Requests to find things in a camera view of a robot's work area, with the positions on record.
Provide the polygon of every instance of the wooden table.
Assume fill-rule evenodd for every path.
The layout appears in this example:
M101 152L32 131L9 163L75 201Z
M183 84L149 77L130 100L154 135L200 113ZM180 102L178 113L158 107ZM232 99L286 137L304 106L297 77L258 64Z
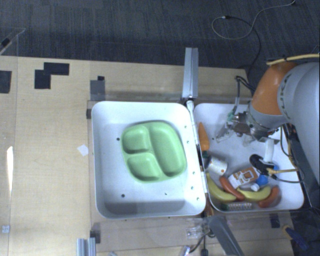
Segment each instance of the wooden table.
M51 89L34 89L35 70L43 70L44 62L69 63L69 75L52 75ZM87 239L92 228L89 157L77 149L81 145L89 147L86 110L90 80L104 76L106 94L110 96L174 94L182 89L184 67L5 56L0 56L0 63L0 70L12 71L10 93L0 94L0 221L1 225L10 225L10 232L0 236L0 255L75 255L77 239ZM200 67L199 94L232 103L235 75L246 76L242 69ZM241 96L246 101L251 94L241 88ZM14 148L11 196L4 157L10 146ZM281 224L289 221L288 215L280 216ZM164 234L163 227L155 226L155 233L146 233L145 241L142 227L134 221L114 224L107 244L112 244L109 248L116 249L118 256L176 256L186 240L186 233L182 233L185 220L172 223L178 228L172 225ZM280 228L271 228L269 220L261 222L259 218L252 223L231 220L246 255L293 255L291 243ZM124 245L124 238L134 239L132 234L138 235ZM164 247L164 235L178 242ZM99 246L101 252L97 255L108 255ZM210 255L224 255L216 239L208 241L208 248Z

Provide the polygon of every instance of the black floor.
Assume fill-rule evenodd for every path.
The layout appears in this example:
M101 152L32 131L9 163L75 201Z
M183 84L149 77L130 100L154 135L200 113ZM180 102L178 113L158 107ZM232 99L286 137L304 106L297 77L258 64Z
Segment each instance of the black floor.
M259 50L253 31L240 40L214 34L211 22L223 15L252 23L263 8L291 0L0 0L0 27L26 28L21 56L183 65L184 48L199 49L199 65L245 68ZM297 0L259 15L254 25L261 51L250 72L256 86L268 58L319 49L318 0ZM217 20L215 28L240 37L250 27Z

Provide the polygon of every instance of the green divided plate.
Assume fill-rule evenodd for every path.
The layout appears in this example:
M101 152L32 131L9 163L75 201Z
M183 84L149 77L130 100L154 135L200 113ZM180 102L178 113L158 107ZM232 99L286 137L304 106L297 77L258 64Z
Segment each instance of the green divided plate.
M179 136L166 122L152 121L128 127L121 141L126 166L140 182L164 181L187 168Z

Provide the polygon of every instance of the yellow banana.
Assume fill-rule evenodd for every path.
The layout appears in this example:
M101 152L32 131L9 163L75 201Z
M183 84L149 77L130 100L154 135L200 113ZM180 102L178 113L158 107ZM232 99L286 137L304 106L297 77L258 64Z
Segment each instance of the yellow banana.
M244 195L245 200L249 202L257 202L266 199L271 193L271 187L265 186L257 192L254 191L246 191L240 188L237 189L241 194Z
M206 173L206 181L208 183L210 195L213 196L215 199L219 200L220 202L230 203L237 199L233 194L222 191L211 179L208 172Z

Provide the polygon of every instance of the red sausage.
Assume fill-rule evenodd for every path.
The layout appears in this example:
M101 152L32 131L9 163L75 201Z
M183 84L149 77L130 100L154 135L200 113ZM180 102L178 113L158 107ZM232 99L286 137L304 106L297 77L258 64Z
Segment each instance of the red sausage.
M241 194L239 191L235 190L226 177L221 176L219 181L226 192L229 192L230 194L234 195L236 199L238 199L239 201L245 200L245 196Z
M274 186L271 189L270 195L266 199L259 201L258 202L258 206L261 207L261 208L269 207L276 200L276 198L278 197L279 193L280 193L279 187L278 186Z

